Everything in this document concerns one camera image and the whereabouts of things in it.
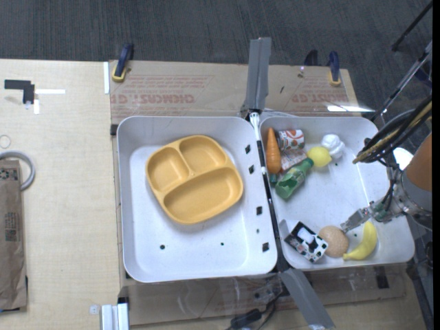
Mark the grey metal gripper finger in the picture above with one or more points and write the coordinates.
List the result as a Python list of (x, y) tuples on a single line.
[(355, 217), (359, 222)]

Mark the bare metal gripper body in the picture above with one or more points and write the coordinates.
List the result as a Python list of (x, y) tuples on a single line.
[(392, 205)]

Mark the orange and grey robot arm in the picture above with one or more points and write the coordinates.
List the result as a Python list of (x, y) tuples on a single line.
[(421, 170)]

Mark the yellow banana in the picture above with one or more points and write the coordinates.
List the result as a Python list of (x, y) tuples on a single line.
[(367, 244)]

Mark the white plastic tray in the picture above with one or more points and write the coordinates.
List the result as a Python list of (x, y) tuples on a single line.
[(330, 201), (192, 249)]

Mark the tan bread roll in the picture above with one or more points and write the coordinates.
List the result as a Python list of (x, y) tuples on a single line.
[(334, 242)]

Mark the black and white carton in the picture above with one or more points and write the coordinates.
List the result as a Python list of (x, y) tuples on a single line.
[(306, 242)]

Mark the yellow lemon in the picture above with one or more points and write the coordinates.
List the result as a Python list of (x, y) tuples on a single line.
[(319, 156)]

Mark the green plastic bottle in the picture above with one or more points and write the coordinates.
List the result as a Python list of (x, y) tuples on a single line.
[(292, 182)]

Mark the white lumpy toy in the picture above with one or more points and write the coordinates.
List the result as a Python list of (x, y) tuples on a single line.
[(333, 145)]

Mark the orange and white packet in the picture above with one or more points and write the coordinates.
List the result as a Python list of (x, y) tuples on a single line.
[(292, 159)]

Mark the white and orange can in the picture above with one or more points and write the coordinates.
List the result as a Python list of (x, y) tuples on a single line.
[(292, 139)]

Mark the orange carrot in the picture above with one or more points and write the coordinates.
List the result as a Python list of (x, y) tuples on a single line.
[(273, 153)]

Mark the yellow divided plate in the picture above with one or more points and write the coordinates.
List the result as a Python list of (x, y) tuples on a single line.
[(192, 181)]

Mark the brown cardboard board red print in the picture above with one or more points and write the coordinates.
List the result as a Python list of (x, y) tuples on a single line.
[(192, 88)]

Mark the brown paper bag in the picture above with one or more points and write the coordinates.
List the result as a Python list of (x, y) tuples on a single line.
[(12, 239)]

